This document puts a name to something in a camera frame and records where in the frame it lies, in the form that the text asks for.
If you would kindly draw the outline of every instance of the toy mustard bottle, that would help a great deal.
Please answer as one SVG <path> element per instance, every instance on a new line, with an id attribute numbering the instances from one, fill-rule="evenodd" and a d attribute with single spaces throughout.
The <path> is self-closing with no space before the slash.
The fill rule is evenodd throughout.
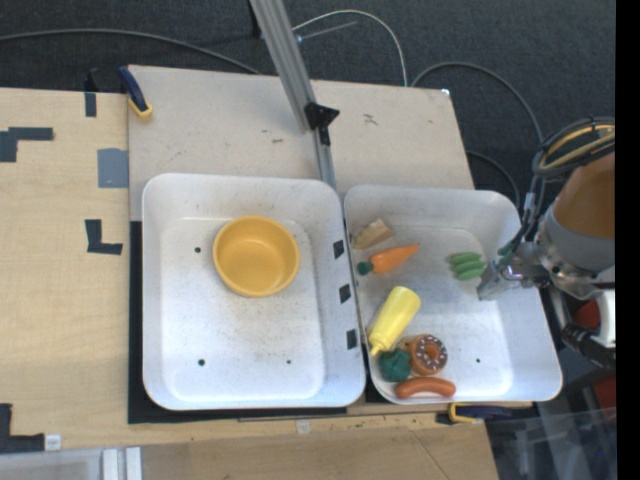
<path id="1" fill-rule="evenodd" d="M 378 311 L 368 340 L 371 355 L 389 350 L 420 309 L 420 297 L 404 286 L 394 287 Z"/>

